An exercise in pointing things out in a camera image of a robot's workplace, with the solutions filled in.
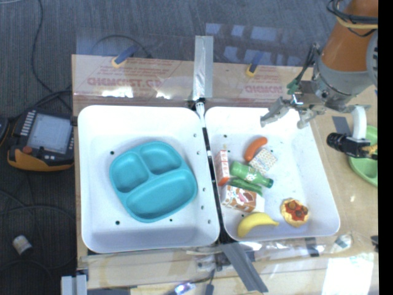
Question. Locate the orange sausage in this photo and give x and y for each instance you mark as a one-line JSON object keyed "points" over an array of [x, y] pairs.
{"points": [[255, 147]]}

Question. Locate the white patterned packet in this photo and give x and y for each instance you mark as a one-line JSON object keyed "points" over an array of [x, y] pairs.
{"points": [[264, 161]]}

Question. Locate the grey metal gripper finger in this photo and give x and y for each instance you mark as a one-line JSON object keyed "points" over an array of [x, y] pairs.
{"points": [[276, 111], [306, 117]]}

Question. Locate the green bean pod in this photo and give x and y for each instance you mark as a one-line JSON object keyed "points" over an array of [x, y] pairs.
{"points": [[247, 186]]}

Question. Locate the pizza slice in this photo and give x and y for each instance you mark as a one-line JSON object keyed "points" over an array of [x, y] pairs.
{"points": [[294, 212]]}

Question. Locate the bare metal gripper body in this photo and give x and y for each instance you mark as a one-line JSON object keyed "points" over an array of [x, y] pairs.
{"points": [[310, 95]]}

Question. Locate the green bottle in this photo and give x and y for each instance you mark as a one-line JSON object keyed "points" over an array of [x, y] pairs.
{"points": [[247, 172]]}

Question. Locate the small grey can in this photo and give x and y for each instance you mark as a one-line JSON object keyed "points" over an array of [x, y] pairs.
{"points": [[22, 245]]}

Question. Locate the white plastic tray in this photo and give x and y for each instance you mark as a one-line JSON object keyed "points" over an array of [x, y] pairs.
{"points": [[304, 177], [98, 177]]}

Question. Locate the brown cardboard board red print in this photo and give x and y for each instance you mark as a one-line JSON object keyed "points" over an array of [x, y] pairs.
{"points": [[129, 78]]}

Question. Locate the brown and white carton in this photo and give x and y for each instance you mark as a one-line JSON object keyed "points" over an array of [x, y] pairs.
{"points": [[241, 199]]}

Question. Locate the blue divided plate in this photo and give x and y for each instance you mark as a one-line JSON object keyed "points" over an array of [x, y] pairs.
{"points": [[153, 183]]}

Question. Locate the orange and white carton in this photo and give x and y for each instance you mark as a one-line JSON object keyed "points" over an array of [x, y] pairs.
{"points": [[222, 166]]}

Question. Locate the black cylinder on white bracket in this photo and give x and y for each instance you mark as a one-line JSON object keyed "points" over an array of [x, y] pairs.
{"points": [[350, 144]]}

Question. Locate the yellow banana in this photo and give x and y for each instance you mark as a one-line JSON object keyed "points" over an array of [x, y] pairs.
{"points": [[253, 221]]}

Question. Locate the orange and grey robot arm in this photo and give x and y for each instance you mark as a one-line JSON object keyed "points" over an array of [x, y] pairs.
{"points": [[348, 51]]}

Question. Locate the green divided plate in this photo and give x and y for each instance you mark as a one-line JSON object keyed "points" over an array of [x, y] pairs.
{"points": [[367, 171]]}

